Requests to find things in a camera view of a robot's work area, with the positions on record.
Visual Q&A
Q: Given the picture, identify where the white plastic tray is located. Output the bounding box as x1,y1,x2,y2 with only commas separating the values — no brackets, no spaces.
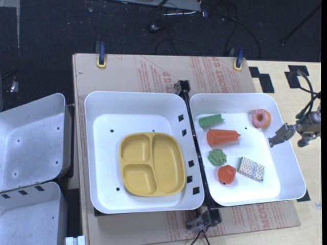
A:
189,92,307,207
84,90,205,214

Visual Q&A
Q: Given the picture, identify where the green celery stick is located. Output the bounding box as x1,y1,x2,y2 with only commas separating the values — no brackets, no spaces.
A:
198,113,225,129

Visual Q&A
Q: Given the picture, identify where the pink doughnut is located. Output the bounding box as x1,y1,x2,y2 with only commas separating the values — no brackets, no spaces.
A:
251,109,272,129

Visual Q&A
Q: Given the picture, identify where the black block with thin wires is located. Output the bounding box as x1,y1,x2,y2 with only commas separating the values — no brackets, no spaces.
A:
185,208,222,231
175,80,192,94

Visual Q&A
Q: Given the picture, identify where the orange round fruit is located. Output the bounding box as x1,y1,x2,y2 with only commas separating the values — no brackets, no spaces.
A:
217,164,237,185

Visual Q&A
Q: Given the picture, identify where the thin black rod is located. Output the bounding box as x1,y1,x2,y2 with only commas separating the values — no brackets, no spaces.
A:
181,90,214,212

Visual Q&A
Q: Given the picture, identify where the green broccoli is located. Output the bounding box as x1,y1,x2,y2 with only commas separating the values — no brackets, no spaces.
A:
207,149,227,166

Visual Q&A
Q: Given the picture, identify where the orange bottle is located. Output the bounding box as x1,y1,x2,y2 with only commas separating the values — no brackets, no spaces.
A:
206,129,241,146

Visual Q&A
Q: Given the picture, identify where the yellow divided plate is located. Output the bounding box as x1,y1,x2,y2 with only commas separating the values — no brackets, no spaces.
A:
119,132,186,197

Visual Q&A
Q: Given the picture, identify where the patterned white carton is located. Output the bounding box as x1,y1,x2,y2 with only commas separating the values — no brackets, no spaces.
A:
237,156,265,182

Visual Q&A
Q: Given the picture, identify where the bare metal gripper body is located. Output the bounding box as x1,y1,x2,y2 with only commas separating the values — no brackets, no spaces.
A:
295,111,322,140

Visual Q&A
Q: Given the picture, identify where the brown cardboard board red print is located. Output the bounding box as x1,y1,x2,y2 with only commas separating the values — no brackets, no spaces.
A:
72,54,301,245

